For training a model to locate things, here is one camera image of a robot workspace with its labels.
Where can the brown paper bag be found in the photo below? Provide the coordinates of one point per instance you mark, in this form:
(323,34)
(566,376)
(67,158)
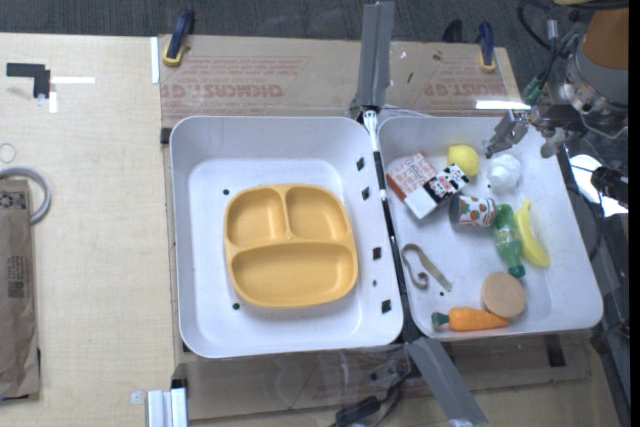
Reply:
(17,290)

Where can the white plastic tray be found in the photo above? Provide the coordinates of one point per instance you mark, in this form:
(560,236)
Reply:
(470,260)
(210,265)

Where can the white garlic bulb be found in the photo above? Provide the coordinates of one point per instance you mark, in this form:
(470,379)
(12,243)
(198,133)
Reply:
(504,172)

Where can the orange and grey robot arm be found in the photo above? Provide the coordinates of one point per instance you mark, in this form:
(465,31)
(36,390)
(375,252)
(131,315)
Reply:
(607,35)

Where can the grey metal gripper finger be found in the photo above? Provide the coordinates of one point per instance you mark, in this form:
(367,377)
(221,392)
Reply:
(507,132)
(552,144)

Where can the orange carrot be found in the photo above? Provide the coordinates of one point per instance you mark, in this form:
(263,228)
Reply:
(475,320)

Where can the yellow divided plate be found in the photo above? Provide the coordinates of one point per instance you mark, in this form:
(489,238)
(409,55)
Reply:
(292,270)

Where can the black and white milk carton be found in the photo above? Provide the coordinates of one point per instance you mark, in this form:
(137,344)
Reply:
(435,192)

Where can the brown cardboard board red print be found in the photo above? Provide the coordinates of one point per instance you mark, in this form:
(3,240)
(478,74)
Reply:
(260,80)

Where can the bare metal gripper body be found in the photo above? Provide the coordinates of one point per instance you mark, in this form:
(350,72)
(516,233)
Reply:
(560,117)

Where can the tan round biscuit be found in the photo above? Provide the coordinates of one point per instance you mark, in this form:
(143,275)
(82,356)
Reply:
(503,295)

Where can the yellow banana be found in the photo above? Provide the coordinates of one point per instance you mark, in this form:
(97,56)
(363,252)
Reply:
(532,242)

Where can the clear rubber band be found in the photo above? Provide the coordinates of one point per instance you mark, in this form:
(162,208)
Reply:
(15,153)

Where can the white can with red print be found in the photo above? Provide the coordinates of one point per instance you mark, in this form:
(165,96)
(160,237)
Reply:
(472,211)

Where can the red and white carton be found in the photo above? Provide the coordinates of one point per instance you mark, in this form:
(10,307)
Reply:
(407,175)

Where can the green plastic bottle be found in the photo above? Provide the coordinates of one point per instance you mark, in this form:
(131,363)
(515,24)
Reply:
(507,240)

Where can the yellow lemon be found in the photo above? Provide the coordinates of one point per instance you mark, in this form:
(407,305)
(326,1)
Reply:
(463,160)

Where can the black cylinder on white bracket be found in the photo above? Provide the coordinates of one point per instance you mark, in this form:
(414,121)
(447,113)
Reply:
(610,182)

